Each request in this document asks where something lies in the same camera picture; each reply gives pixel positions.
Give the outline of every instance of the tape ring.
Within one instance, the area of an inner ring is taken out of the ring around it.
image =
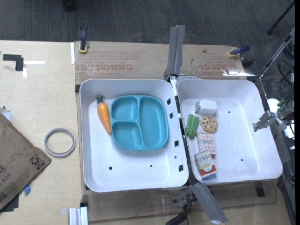
[[[68,151],[63,152],[63,153],[56,153],[49,149],[49,147],[47,145],[47,141],[53,133],[57,133],[57,132],[64,132],[64,133],[70,135],[70,137],[72,138],[73,144],[72,144],[72,147]],[[76,138],[75,138],[74,134],[70,130],[63,128],[63,127],[59,127],[59,128],[50,130],[44,138],[44,147],[46,149],[46,152],[56,158],[63,158],[65,156],[69,155],[74,150],[75,146],[76,146]]]

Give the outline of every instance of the dark floor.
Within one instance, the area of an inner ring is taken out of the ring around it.
[[[90,41],[169,43],[170,27],[185,25],[185,44],[249,45],[249,69],[258,74],[295,26],[295,6],[267,30],[294,0],[75,0],[67,12],[62,0],[0,0],[0,40],[71,42],[88,29]],[[278,72],[291,70],[280,55],[262,79],[269,98],[291,90]]]

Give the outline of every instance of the green vegetable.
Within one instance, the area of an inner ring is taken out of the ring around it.
[[[190,114],[187,119],[187,126],[185,127],[186,135],[193,138],[196,135],[199,124],[199,117]]]

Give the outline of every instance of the blue and yellow clamp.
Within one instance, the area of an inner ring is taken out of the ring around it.
[[[88,44],[86,43],[86,27],[81,27],[82,30],[82,36],[81,36],[81,41],[79,42],[79,48],[78,51],[79,53],[86,53],[88,51]]]
[[[238,47],[234,50],[229,50],[227,52],[227,56],[229,58],[234,58],[236,57],[238,54],[242,55],[244,52],[248,51],[250,49],[250,47],[248,45],[242,46],[242,47]]]

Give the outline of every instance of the blue plate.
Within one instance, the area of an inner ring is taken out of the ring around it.
[[[112,137],[128,150],[153,150],[169,136],[165,107],[155,97],[128,95],[115,99],[110,108]]]

